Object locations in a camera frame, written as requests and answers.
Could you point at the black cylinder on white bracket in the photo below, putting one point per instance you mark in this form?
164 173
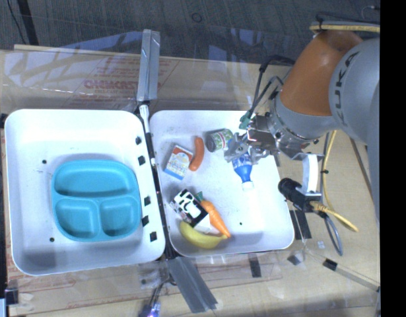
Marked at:
293 191

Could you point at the blue divided plate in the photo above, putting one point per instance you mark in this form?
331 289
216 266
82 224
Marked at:
97 180

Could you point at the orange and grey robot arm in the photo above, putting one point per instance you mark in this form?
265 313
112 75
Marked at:
321 78

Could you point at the orange carrot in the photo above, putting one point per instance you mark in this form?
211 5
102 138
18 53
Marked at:
214 215

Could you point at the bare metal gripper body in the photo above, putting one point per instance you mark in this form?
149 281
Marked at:
265 135

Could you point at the orange sausage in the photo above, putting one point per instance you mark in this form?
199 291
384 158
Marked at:
197 154

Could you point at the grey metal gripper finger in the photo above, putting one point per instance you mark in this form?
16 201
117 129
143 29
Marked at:
235 145
260 153

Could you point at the white and orange carton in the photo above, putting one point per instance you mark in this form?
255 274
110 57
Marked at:
177 162

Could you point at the black and white carton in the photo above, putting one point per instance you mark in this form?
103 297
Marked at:
187 205

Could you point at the yellow banana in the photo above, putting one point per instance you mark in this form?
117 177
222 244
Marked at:
199 239

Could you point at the white plastic tray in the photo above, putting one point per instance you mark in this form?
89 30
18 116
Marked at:
262 216
31 137

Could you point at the green and white can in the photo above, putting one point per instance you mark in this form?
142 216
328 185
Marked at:
220 139

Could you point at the brown cardboard board, red print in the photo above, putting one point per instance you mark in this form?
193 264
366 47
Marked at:
41 88

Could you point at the blue and white bottle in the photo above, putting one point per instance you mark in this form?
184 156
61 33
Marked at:
245 173

